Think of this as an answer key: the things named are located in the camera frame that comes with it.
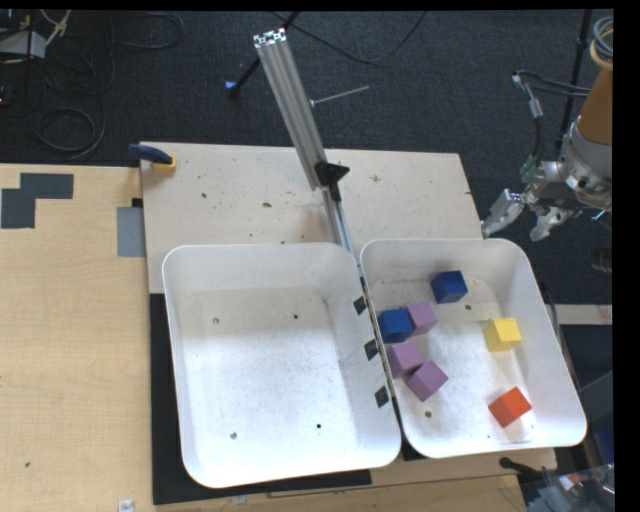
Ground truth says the pale wood board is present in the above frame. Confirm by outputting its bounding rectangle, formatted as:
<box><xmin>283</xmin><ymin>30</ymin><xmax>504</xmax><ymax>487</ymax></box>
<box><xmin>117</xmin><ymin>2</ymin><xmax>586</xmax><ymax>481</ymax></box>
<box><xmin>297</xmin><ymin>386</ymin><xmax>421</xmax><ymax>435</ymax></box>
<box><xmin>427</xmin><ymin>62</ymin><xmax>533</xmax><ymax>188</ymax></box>
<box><xmin>138</xmin><ymin>141</ymin><xmax>559</xmax><ymax>497</ymax></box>

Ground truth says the yellow cube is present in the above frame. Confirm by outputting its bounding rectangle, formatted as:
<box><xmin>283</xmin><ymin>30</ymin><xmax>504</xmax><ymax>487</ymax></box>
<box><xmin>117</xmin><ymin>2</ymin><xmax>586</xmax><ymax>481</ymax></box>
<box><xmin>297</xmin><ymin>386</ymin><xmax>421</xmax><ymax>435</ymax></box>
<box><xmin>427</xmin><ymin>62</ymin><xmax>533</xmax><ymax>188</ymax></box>
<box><xmin>481</xmin><ymin>316</ymin><xmax>524</xmax><ymax>353</ymax></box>

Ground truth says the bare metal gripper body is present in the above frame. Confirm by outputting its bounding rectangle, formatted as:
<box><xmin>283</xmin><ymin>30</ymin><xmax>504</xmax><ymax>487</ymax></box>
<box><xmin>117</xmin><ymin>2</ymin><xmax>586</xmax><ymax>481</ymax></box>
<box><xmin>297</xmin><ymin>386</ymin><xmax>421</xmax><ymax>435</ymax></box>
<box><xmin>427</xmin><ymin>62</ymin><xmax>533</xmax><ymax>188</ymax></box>
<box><xmin>520</xmin><ymin>148</ymin><xmax>613</xmax><ymax>212</ymax></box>

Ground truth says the blue cube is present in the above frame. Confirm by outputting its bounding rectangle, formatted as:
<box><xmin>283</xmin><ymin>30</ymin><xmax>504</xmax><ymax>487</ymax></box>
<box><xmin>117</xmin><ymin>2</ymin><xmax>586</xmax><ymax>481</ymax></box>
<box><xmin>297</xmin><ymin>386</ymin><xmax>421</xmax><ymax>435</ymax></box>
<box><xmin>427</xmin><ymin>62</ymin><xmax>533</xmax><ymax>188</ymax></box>
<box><xmin>376</xmin><ymin>307</ymin><xmax>416</xmax><ymax>346</ymax></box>
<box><xmin>430</xmin><ymin>269</ymin><xmax>470</xmax><ymax>305</ymax></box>

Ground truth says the white plastic tray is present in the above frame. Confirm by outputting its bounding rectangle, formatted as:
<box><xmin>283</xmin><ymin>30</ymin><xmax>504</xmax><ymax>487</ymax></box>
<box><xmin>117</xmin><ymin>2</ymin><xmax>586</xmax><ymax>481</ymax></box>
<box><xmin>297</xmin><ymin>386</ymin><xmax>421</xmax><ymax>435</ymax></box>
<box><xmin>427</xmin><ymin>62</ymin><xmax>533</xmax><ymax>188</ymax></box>
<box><xmin>358</xmin><ymin>237</ymin><xmax>589</xmax><ymax>460</ymax></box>
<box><xmin>160</xmin><ymin>241</ymin><xmax>403</xmax><ymax>490</ymax></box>

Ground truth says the orange cube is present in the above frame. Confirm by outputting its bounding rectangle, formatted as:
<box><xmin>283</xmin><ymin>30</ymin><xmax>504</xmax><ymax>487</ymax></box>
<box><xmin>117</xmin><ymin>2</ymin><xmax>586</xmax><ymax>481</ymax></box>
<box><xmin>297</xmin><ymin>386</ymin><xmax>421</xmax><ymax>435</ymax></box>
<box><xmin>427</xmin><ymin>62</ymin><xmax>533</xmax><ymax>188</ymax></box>
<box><xmin>487</xmin><ymin>385</ymin><xmax>534</xmax><ymax>429</ymax></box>

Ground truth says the purple cube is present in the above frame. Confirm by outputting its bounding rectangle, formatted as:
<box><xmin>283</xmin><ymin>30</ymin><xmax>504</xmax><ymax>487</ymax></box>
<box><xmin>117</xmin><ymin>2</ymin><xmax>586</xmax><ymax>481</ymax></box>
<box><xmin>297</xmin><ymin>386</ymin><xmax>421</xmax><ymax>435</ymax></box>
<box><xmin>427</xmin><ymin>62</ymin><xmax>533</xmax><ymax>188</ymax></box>
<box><xmin>404</xmin><ymin>360</ymin><xmax>450</xmax><ymax>403</ymax></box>
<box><xmin>386</xmin><ymin>339</ymin><xmax>427</xmax><ymax>380</ymax></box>
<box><xmin>405</xmin><ymin>300</ymin><xmax>439</xmax><ymax>337</ymax></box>

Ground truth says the thin black and white rod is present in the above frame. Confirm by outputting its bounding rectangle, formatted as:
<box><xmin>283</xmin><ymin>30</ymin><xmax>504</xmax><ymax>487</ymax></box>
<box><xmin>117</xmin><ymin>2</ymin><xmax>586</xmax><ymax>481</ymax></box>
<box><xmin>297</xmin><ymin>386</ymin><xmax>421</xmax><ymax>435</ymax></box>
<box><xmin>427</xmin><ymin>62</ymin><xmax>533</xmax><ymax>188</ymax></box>
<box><xmin>351</xmin><ymin>249</ymin><xmax>399</xmax><ymax>407</ymax></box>

